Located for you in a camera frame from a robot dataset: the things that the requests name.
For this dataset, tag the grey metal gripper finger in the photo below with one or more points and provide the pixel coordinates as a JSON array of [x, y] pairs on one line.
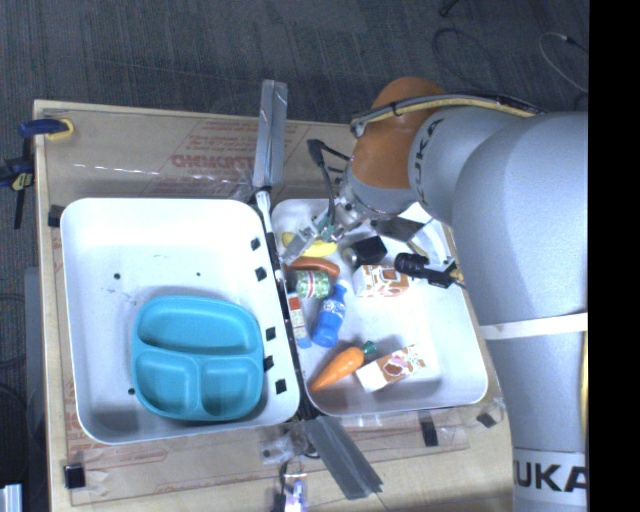
[[292, 250], [309, 234]]

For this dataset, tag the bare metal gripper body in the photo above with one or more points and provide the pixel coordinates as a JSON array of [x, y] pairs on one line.
[[350, 216]]

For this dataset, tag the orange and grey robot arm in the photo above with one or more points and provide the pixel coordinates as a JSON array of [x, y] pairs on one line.
[[520, 210]]

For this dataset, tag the yellow banana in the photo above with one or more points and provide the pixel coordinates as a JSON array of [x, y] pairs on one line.
[[325, 248]]

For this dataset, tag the red sausage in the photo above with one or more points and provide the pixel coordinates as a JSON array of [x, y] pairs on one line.
[[315, 264]]

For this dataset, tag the black cube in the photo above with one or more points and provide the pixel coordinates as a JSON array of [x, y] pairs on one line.
[[370, 250]]

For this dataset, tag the green can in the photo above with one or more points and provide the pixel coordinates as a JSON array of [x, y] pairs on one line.
[[312, 285]]

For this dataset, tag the small orange and blue carton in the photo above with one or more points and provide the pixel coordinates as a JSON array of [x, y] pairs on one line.
[[298, 320]]

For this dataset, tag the white carton brown print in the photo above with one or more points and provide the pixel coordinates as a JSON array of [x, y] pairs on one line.
[[380, 282]]

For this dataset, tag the blue bottle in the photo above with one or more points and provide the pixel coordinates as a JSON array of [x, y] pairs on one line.
[[330, 317]]

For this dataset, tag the white plastic tray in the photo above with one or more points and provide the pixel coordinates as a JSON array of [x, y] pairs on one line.
[[165, 240], [440, 320]]

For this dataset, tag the orange carrot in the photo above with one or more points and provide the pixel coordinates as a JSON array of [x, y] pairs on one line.
[[340, 369]]

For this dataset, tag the blue divided plate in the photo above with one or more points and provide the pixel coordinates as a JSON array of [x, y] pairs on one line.
[[197, 357]]

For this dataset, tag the white carton pink print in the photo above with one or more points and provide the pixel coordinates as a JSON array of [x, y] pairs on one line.
[[392, 370]]

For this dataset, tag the brown cardboard board red print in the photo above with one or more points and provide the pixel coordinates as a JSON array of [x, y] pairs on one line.
[[165, 150]]

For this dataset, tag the black cylinder on white bracket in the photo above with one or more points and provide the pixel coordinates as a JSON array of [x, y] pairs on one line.
[[412, 265]]

